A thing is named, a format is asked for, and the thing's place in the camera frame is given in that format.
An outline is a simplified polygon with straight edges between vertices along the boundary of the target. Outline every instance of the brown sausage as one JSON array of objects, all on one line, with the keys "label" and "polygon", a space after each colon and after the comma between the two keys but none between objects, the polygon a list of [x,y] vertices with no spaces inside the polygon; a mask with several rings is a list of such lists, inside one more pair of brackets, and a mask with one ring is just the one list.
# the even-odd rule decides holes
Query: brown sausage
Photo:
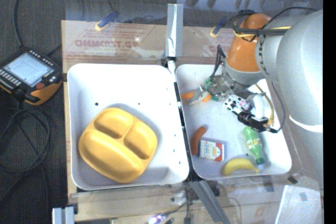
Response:
[{"label": "brown sausage", "polygon": [[206,128],[201,126],[193,134],[193,137],[191,138],[191,142],[190,142],[190,150],[191,150],[192,155],[196,155],[196,156],[198,155],[198,144],[203,134],[205,134],[205,132],[206,132]]}]

